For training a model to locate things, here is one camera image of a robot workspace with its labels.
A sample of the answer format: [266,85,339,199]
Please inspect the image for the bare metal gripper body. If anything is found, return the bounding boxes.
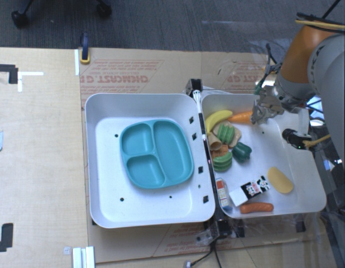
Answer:
[254,85,285,116]

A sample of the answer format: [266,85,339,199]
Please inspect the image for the orange carrot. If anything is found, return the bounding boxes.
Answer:
[227,111,255,125]

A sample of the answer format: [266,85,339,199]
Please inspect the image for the tan bread slice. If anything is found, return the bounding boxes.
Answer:
[212,121,242,150]

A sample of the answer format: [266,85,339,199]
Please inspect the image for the green bell pepper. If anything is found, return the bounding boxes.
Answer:
[231,141,253,163]

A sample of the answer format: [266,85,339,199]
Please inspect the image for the white plastic tray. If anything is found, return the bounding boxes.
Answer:
[200,93,327,219]
[84,93,217,229]

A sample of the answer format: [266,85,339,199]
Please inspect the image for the yellow banana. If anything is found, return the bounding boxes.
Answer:
[204,109,234,135]

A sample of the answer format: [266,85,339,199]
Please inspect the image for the orange biscuit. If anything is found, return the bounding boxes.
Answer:
[210,144,229,160]

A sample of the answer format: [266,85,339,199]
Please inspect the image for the tan ice cream cone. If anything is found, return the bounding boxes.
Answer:
[207,132,223,151]

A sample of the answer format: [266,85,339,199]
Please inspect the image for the thin black and white rod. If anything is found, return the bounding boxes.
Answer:
[193,89,218,221]

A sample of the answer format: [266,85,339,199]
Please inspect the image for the yellow potato chip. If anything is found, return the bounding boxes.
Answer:
[267,166,295,194]

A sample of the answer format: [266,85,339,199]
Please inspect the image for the black and white milk carton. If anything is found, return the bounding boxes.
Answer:
[228,175,271,207]

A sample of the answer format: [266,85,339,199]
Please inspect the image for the small red and blue carton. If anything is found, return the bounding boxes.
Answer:
[215,177,233,212]

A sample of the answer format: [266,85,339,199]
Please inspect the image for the orange sausage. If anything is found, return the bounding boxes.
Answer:
[239,202,275,215]

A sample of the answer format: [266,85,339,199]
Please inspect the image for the blue divided plate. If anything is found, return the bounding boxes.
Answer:
[119,118,195,190]

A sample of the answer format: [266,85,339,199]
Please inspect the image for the brown cardboard board red print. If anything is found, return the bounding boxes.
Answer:
[79,47,329,264]

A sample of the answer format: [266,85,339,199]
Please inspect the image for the black office chair base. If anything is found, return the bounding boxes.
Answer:
[11,0,113,29]

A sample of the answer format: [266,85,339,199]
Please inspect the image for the black cylinder on white bracket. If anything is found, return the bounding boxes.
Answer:
[281,109,313,151]

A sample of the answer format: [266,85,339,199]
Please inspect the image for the black block with thin wires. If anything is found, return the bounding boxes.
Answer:
[185,78,204,96]
[195,219,232,247]

